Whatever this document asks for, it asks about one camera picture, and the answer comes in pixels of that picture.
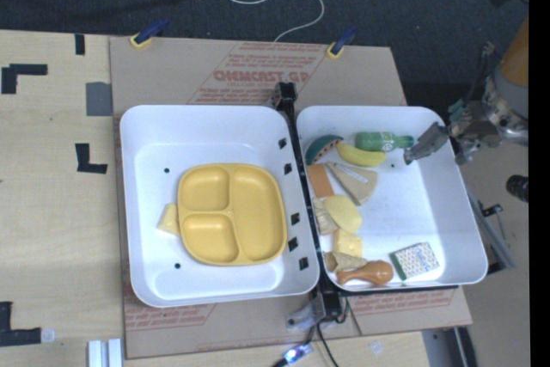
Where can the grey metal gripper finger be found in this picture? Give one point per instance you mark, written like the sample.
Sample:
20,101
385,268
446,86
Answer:
434,135
423,154

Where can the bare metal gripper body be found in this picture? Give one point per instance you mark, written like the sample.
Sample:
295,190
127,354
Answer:
479,129

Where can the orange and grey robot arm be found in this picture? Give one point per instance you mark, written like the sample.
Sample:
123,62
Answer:
515,56

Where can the green bottle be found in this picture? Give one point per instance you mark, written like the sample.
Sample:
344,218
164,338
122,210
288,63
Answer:
378,141

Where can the white plastic tray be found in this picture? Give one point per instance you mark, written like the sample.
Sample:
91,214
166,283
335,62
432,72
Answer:
146,193
412,210

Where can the yellow banana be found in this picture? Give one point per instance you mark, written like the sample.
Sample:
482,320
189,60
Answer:
361,157

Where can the beige pizza slice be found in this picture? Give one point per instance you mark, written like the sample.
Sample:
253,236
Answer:
358,182

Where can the green watermelon slice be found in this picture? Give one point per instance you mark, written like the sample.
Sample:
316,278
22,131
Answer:
320,148

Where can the orange and white slice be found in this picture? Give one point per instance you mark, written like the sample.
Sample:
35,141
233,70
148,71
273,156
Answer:
320,180

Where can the white and green carton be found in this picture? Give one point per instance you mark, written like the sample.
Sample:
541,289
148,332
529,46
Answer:
416,261

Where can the yellow cheese cube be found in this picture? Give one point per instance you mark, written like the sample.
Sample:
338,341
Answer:
347,244

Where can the beige bread piece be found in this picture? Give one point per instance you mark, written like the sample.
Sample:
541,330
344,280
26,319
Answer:
322,223

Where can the thin black rod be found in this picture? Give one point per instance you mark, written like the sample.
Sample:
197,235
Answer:
301,167

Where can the brown chicken drumstick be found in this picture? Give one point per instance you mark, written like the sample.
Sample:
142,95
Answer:
369,273

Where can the beige croissant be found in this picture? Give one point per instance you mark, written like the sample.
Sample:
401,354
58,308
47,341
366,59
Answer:
346,261

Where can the yellow divided plate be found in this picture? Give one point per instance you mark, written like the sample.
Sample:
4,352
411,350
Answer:
253,206

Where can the brown cardboard board red print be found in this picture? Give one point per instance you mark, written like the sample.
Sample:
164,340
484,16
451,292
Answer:
180,73

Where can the yellow cheese wedge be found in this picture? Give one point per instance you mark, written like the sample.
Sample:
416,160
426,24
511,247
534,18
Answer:
168,221

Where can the black cylinder on white bracket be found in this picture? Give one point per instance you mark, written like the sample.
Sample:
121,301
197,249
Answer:
519,187

